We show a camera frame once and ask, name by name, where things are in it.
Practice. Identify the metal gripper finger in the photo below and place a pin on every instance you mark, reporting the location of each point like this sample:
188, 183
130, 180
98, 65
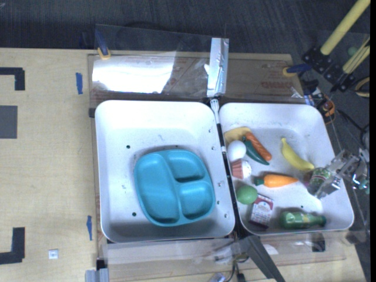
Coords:
333, 166
330, 187

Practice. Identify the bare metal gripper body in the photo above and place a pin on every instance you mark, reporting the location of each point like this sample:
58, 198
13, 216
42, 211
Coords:
351, 166

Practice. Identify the green can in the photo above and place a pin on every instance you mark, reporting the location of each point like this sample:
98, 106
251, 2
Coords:
318, 179

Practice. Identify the yellow banana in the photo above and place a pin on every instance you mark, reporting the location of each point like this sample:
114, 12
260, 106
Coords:
295, 159

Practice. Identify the green bottle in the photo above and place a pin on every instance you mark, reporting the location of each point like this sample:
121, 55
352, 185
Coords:
296, 219

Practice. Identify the orange carrot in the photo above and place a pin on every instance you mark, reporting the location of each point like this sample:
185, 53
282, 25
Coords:
277, 180

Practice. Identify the white plastic tray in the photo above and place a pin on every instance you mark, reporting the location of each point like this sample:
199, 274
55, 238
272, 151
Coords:
117, 163
293, 122

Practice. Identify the red and white carton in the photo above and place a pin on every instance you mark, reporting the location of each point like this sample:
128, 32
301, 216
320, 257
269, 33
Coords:
261, 211

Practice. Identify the orange sausage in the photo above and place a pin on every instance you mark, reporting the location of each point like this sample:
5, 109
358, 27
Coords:
260, 148

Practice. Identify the green chili pepper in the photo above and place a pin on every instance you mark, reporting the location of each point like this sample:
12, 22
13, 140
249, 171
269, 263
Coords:
254, 156

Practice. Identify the green lime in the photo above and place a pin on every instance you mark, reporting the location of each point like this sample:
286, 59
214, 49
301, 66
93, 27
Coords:
246, 194

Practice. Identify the white egg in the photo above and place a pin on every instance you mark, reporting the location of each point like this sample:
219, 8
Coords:
236, 150

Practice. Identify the yellow cheese slice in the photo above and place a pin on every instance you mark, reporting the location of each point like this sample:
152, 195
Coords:
233, 133

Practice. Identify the black and white thin rod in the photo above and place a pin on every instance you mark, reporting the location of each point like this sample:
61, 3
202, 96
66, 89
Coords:
219, 125

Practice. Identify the blue divided plate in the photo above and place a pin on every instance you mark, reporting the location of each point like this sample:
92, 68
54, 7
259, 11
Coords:
158, 187

